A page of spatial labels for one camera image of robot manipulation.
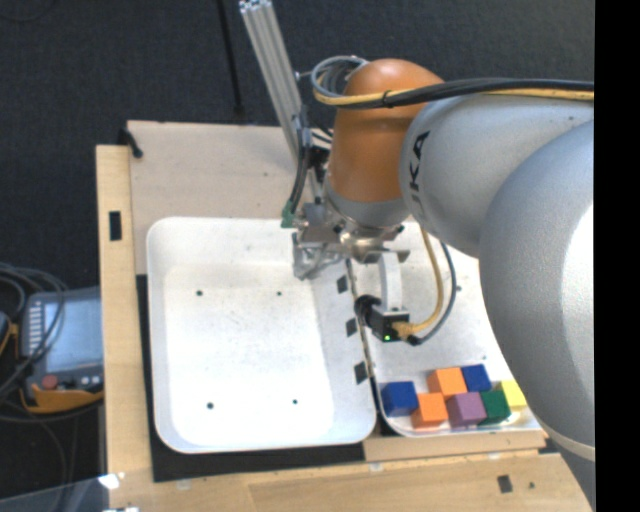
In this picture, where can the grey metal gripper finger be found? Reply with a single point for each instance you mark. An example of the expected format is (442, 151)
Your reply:
(329, 260)
(303, 261)

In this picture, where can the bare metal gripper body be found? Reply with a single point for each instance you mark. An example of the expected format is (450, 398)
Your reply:
(362, 242)

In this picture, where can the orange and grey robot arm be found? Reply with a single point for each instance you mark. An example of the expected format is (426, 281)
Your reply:
(480, 165)

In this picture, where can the thin black and white rod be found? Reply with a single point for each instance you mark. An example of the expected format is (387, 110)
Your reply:
(365, 345)

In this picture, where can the white plastic tray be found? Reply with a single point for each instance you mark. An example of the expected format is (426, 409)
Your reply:
(240, 350)
(465, 345)

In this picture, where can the pale wood board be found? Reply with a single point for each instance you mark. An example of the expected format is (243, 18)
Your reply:
(210, 170)

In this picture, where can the blue cube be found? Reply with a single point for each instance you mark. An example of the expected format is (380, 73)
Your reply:
(399, 397)
(476, 377)

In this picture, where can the orange cube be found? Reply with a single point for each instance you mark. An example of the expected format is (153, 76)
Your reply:
(430, 411)
(446, 381)

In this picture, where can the purple cube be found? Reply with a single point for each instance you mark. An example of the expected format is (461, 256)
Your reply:
(466, 409)

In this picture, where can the green cube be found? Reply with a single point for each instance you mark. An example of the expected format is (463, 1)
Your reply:
(496, 406)

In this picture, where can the yellow cube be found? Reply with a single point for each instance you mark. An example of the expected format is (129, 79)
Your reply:
(515, 395)

